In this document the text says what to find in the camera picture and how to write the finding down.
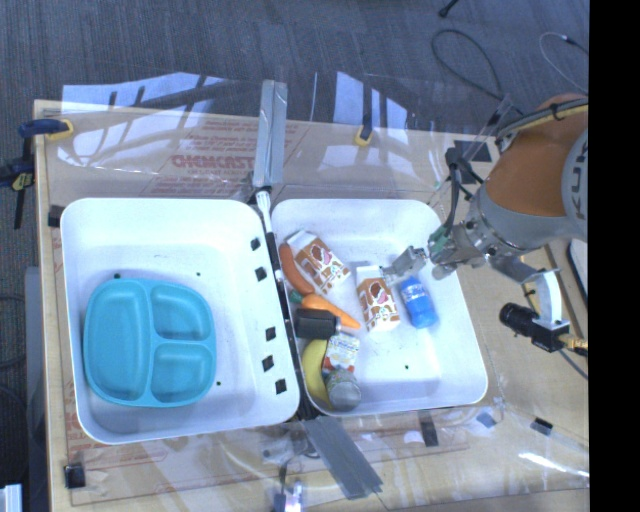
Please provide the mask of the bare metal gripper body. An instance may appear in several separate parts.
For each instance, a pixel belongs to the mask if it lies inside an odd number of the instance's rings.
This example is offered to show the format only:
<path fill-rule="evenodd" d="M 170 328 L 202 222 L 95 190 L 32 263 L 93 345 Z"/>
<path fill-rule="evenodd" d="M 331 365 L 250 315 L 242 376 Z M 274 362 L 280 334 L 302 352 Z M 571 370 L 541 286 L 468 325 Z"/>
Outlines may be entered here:
<path fill-rule="evenodd" d="M 487 255 L 496 254 L 502 240 L 482 218 L 463 220 L 453 226 L 440 226 L 428 239 L 428 252 L 434 265 L 456 267 L 483 264 Z"/>

